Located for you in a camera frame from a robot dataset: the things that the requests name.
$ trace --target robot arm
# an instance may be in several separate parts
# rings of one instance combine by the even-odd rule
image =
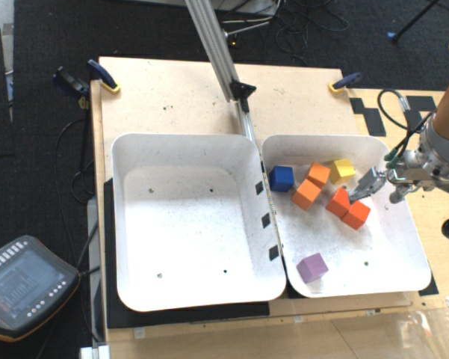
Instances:
[[[390,195],[392,203],[401,202],[408,193],[435,187],[449,193],[449,87],[435,113],[420,133],[415,150],[405,150],[399,158],[389,162],[386,171],[372,167],[350,191],[351,201],[376,193],[385,182],[395,186]]]

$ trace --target blue clamp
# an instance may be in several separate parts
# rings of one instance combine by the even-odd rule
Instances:
[[[110,73],[108,73],[108,71],[96,61],[88,60],[87,69],[102,80],[103,88],[113,94],[116,94],[120,91],[121,85],[117,84],[113,80],[113,77],[110,76]]]
[[[53,84],[64,96],[72,96],[76,99],[84,97],[90,100],[90,86],[72,77],[63,67],[59,67],[53,75]]]
[[[332,93],[342,92],[346,87],[351,84],[354,84],[362,79],[362,74],[357,72],[351,75],[345,76],[342,80],[338,80],[337,82],[329,84],[329,90]]]

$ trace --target wooden block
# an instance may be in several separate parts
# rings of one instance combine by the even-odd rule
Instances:
[[[318,162],[312,162],[311,168],[307,175],[307,179],[317,185],[319,188],[327,183],[329,179],[330,169],[327,166],[323,166]]]
[[[289,166],[274,166],[268,178],[271,191],[289,191],[294,186],[294,172]]]
[[[321,253],[304,258],[297,264],[297,270],[305,283],[316,280],[329,271]]]
[[[330,164],[330,181],[334,185],[341,185],[348,182],[356,175],[349,159],[338,159]]]
[[[292,202],[307,210],[314,203],[315,198],[317,198],[321,190],[313,182],[305,179],[292,196]]]
[[[342,217],[342,221],[357,230],[367,221],[370,212],[370,207],[357,200],[352,203],[348,213]]]
[[[344,188],[338,188],[334,193],[330,201],[328,202],[326,209],[342,218],[350,210],[349,193]]]

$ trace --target white plastic tray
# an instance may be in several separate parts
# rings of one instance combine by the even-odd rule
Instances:
[[[274,135],[261,149],[266,171],[275,165],[291,166],[296,187],[312,162],[328,166],[336,159],[348,158],[356,169],[356,176],[345,184],[349,189],[371,166],[383,169],[387,152],[379,139],[364,135]],[[307,211],[291,201],[294,190],[271,192],[291,285],[310,298],[425,288],[431,278],[430,267],[406,201],[391,204],[388,199],[393,186],[387,183],[362,200],[371,213],[358,230],[325,209],[337,187],[329,180]],[[321,253],[329,271],[304,283],[296,266],[315,253]]]
[[[125,134],[111,148],[117,291],[144,312],[269,301],[285,271],[257,147],[242,135]]]

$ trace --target blue cube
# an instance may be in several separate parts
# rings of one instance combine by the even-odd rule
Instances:
[[[274,166],[267,178],[271,191],[289,191],[294,186],[294,172],[288,166]]]

